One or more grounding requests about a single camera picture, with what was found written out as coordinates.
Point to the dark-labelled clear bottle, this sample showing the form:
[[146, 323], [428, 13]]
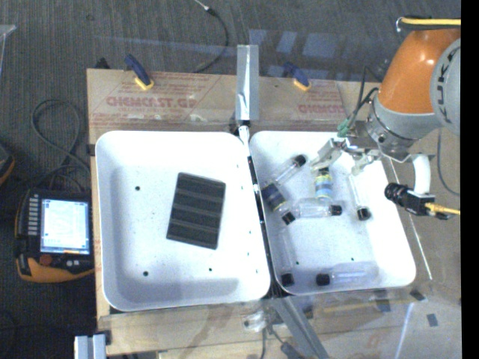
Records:
[[275, 198]]

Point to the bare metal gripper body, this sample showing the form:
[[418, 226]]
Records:
[[393, 149]]

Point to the brown cardboard board, red print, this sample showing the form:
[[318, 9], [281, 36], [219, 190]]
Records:
[[157, 99]]

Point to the black ribbed rectangular block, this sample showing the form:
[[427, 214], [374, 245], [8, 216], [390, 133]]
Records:
[[196, 211]]

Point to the black cylinder on white bracket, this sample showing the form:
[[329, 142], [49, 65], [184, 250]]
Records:
[[408, 198]]

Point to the clear bottle with black cap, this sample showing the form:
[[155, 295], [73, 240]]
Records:
[[290, 168], [316, 208], [348, 274], [287, 256]]

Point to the white plastic tray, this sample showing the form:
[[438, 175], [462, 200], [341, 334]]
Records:
[[337, 245], [149, 219]]

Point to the blue and yellow labelled bottle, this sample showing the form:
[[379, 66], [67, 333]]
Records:
[[323, 187]]

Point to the thin clear bottle, black cap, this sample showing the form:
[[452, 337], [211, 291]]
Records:
[[360, 200]]

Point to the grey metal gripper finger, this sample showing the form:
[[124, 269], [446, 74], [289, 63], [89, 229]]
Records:
[[362, 162], [326, 155]]

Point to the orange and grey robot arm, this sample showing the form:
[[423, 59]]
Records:
[[409, 80]]

